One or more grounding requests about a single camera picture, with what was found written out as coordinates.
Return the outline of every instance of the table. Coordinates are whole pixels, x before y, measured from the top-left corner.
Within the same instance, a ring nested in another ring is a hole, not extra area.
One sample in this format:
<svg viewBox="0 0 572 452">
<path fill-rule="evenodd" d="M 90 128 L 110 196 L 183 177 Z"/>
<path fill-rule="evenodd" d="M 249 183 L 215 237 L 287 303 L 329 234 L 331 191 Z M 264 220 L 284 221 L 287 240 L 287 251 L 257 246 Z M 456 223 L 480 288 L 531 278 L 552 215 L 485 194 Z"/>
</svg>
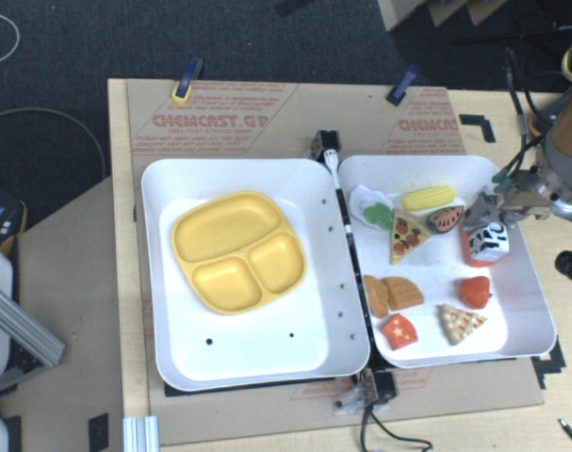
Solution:
<svg viewBox="0 0 572 452">
<path fill-rule="evenodd" d="M 111 79 L 108 82 L 108 98 L 123 411 L 126 417 L 143 417 L 150 414 L 150 401 L 139 291 L 137 231 L 133 221 L 135 201 L 126 81 Z M 552 95 L 533 96 L 538 105 L 553 98 L 555 96 Z M 459 90 L 449 91 L 449 99 L 456 115 L 484 115 L 491 121 L 495 131 L 497 142 L 485 144 L 479 127 L 461 126 L 460 132 L 467 153 L 482 155 L 499 166 L 506 164 L 516 153 L 519 143 L 515 130 L 515 114 L 510 107 L 509 96 L 505 92 Z M 572 450 L 572 442 L 557 422 L 559 418 L 564 418 L 572 427 L 572 282 L 560 275 L 553 266 L 560 251 L 572 250 L 572 223 L 558 218 L 541 222 L 531 219 L 523 222 L 521 227 L 544 288 L 566 360 L 566 368 L 561 374 L 548 375 L 546 378 L 545 404 L 519 410 L 480 412 L 389 424 L 395 433 L 406 437 L 426 438 L 433 443 L 435 450 Z M 375 444 L 375 448 L 403 449 L 400 443 L 393 443 L 381 434 L 377 427 L 370 427 L 368 443 Z M 235 439 L 228 443 L 216 441 L 177 445 L 163 447 L 162 450 L 219 451 L 225 447 L 230 450 L 358 450 L 358 435 L 359 427 L 329 428 Z"/>
</svg>

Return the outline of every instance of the blue clamp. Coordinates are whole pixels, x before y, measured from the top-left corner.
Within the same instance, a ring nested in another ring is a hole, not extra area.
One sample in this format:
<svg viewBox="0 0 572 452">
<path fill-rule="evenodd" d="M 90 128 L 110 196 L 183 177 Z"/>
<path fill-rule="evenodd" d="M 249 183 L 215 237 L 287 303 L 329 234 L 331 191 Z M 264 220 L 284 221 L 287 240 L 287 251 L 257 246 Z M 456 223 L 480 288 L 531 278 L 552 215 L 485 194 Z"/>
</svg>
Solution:
<svg viewBox="0 0 572 452">
<path fill-rule="evenodd" d="M 406 89 L 411 86 L 414 80 L 416 80 L 419 74 L 419 67 L 415 64 L 411 64 L 405 75 L 400 80 L 399 84 L 395 86 L 390 93 L 386 96 L 386 100 L 393 105 L 399 105 L 402 98 L 405 96 Z"/>
<path fill-rule="evenodd" d="M 177 82 L 172 91 L 172 100 L 179 105 L 188 101 L 191 95 L 191 81 L 198 78 L 202 71 L 204 61 L 196 56 L 189 56 L 188 65 L 185 67 L 181 82 Z"/>
</svg>

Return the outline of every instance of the cardboard sheet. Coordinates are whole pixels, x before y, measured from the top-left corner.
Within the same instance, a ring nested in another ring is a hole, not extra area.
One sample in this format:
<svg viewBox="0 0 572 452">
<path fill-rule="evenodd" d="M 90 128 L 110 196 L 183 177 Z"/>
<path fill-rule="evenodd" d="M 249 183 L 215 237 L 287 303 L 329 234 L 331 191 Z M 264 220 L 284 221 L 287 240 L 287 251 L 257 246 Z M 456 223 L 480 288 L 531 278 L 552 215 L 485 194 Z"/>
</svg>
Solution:
<svg viewBox="0 0 572 452">
<path fill-rule="evenodd" d="M 360 416 L 337 414 L 332 404 L 351 387 L 350 378 L 167 394 L 155 365 L 141 174 L 167 157 L 301 157 L 318 130 L 339 131 L 341 160 L 355 154 L 464 154 L 447 91 L 411 87 L 400 106 L 393 106 L 385 100 L 388 86 L 200 81 L 187 104 L 177 106 L 170 97 L 174 84 L 127 81 L 149 392 L 152 413 L 162 424 L 161 443 L 358 425 Z M 379 411 L 384 420 L 543 402 L 528 358 L 397 369 L 395 376 L 400 396 Z"/>
</svg>

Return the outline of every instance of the white tray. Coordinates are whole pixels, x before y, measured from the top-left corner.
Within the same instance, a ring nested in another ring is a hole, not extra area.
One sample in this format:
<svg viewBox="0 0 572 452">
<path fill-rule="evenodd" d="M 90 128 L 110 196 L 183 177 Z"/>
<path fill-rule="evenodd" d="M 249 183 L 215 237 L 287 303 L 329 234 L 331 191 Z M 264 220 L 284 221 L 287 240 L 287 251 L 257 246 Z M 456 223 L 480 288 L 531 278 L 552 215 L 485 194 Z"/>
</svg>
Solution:
<svg viewBox="0 0 572 452">
<path fill-rule="evenodd" d="M 400 207 L 404 192 L 449 185 L 457 191 L 454 204 L 468 206 L 498 172 L 492 162 L 478 156 L 353 156 L 340 166 L 340 182 L 348 199 L 357 185 L 382 191 Z M 431 210 L 416 213 L 426 215 Z M 548 352 L 556 333 L 543 290 L 519 227 L 508 230 L 510 253 L 489 267 L 466 263 L 459 226 L 435 234 L 395 266 L 390 265 L 390 236 L 352 220 L 361 271 L 380 279 L 402 276 L 422 291 L 425 303 L 400 311 L 417 329 L 418 342 L 393 351 L 380 333 L 388 320 L 372 317 L 376 346 L 386 360 L 399 367 L 505 359 Z M 491 281 L 486 307 L 478 313 L 484 325 L 464 342 L 452 346 L 443 333 L 437 307 L 448 303 L 468 308 L 459 300 L 459 283 L 477 275 Z"/>
<path fill-rule="evenodd" d="M 202 391 L 349 376 L 368 361 L 367 327 L 329 172 L 308 159 L 166 159 L 141 183 L 155 355 L 172 387 Z M 204 306 L 174 258 L 171 230 L 189 209 L 237 191 L 271 197 L 299 237 L 302 283 L 241 315 Z"/>
</svg>

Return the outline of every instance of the toy food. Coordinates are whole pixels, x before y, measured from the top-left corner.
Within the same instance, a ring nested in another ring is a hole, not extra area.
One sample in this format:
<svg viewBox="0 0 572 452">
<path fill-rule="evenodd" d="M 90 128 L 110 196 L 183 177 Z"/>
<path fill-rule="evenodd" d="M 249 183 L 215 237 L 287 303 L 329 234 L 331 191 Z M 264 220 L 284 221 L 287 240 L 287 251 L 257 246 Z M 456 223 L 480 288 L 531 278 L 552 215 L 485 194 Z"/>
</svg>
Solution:
<svg viewBox="0 0 572 452">
<path fill-rule="evenodd" d="M 377 231 L 392 228 L 392 207 L 392 201 L 384 193 L 363 185 L 356 186 L 349 196 L 349 209 L 353 217 Z"/>
<path fill-rule="evenodd" d="M 486 276 L 476 276 L 462 281 L 460 299 L 470 308 L 484 308 L 492 297 L 491 282 Z"/>
<path fill-rule="evenodd" d="M 392 229 L 390 208 L 381 202 L 376 202 L 374 205 L 367 207 L 363 212 L 363 218 L 369 224 L 375 224 L 385 231 Z"/>
<path fill-rule="evenodd" d="M 416 328 L 401 314 L 395 314 L 381 329 L 393 350 L 406 347 L 417 341 Z"/>
<path fill-rule="evenodd" d="M 463 206 L 448 206 L 428 215 L 426 222 L 430 231 L 444 234 L 452 230 L 463 215 Z"/>
<path fill-rule="evenodd" d="M 390 264 L 395 265 L 421 243 L 430 232 L 419 219 L 402 209 L 395 209 L 390 233 Z"/>
<path fill-rule="evenodd" d="M 363 285 L 368 295 L 369 310 L 378 318 L 388 314 L 388 287 L 371 275 L 363 275 Z"/>
<path fill-rule="evenodd" d="M 489 266 L 510 252 L 506 227 L 491 222 L 466 235 L 469 262 L 476 267 Z"/>
<path fill-rule="evenodd" d="M 451 186 L 425 187 L 403 194 L 400 203 L 407 211 L 418 211 L 448 204 L 455 199 L 455 195 L 455 189 Z"/>
<path fill-rule="evenodd" d="M 460 344 L 486 321 L 484 316 L 466 312 L 447 304 L 440 305 L 438 313 L 445 334 L 452 345 Z"/>
<path fill-rule="evenodd" d="M 388 303 L 395 311 L 420 305 L 424 302 L 424 296 L 415 283 L 399 276 L 383 278 L 382 283 L 387 288 Z"/>
</svg>

